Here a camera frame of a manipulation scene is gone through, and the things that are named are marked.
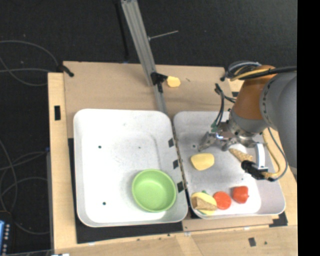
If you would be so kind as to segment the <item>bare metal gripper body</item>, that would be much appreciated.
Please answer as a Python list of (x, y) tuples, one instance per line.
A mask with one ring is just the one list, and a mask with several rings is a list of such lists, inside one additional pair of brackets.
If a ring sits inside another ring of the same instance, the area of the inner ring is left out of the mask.
[(257, 143), (255, 137), (258, 133), (246, 131), (233, 121), (225, 121), (211, 124), (211, 133), (213, 134), (213, 144), (219, 145), (225, 141), (234, 141), (246, 148), (253, 148)]

